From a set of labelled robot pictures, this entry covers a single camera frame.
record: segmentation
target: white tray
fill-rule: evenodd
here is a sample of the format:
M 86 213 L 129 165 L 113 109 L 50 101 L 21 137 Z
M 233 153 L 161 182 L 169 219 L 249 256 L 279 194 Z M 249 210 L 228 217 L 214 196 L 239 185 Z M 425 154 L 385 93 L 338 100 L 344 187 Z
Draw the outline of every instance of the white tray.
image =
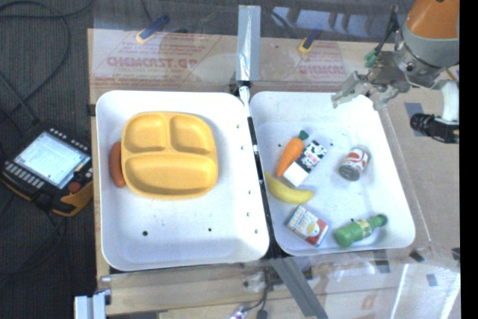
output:
M 117 188 L 108 154 L 126 121 L 145 111 L 196 114 L 209 123 L 219 176 L 206 195 L 181 200 Z M 96 105 L 102 252 L 118 270 L 253 261 L 269 246 L 244 107 L 227 93 L 115 90 Z
M 329 224 L 328 234 L 319 247 L 305 242 L 285 226 L 296 206 L 267 191 L 277 242 L 285 252 L 297 256 L 407 247 L 415 238 L 415 225 L 379 115 L 364 96 L 334 109 L 331 95 L 260 92 L 251 99 L 264 171 L 275 173 L 282 150 L 300 130 L 309 134 L 305 143 L 316 140 L 328 150 L 299 187 L 316 191 L 304 207 Z M 350 182 L 337 168 L 349 149 L 358 144 L 370 149 L 371 160 L 361 178 Z M 351 247 L 337 245 L 332 234 L 335 229 L 351 219 L 378 213 L 388 217 L 385 226 Z

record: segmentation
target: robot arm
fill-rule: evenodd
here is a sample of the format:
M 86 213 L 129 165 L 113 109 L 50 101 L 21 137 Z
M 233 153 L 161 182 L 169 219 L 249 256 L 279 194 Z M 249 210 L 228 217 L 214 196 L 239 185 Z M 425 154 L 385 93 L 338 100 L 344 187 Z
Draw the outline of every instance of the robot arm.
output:
M 443 116 L 413 116 L 411 127 L 436 140 L 458 143 L 458 81 L 436 80 L 443 71 L 459 64 L 459 0 L 415 0 L 402 28 L 396 12 L 392 9 L 382 43 L 365 57 L 368 74 L 354 72 L 332 96 L 332 104 L 336 108 L 375 89 L 373 107 L 380 110 L 389 99 L 411 87 L 440 90 Z M 383 52 L 382 46 L 393 32 L 394 50 Z

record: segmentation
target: soda can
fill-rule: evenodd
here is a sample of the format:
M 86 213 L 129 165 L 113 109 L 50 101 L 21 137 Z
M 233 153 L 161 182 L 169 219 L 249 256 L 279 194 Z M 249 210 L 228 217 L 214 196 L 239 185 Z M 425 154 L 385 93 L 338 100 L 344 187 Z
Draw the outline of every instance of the soda can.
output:
M 349 181 L 357 181 L 369 161 L 370 153 L 362 146 L 355 146 L 345 156 L 338 172 Z

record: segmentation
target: device screen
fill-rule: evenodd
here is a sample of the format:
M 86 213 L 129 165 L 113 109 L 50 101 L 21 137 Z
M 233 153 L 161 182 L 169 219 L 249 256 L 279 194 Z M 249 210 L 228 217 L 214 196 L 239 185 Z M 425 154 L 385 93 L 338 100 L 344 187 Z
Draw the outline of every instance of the device screen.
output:
M 62 189 L 90 156 L 47 132 L 41 133 L 14 160 L 45 181 Z

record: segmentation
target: yellow bowl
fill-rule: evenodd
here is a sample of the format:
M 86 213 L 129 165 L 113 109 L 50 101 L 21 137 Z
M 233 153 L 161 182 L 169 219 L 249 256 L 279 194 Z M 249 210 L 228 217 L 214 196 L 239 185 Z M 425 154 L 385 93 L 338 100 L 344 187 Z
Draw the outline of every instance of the yellow bowl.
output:
M 122 132 L 121 165 L 126 184 L 138 194 L 165 199 L 202 196 L 217 182 L 211 127 L 192 114 L 136 114 Z

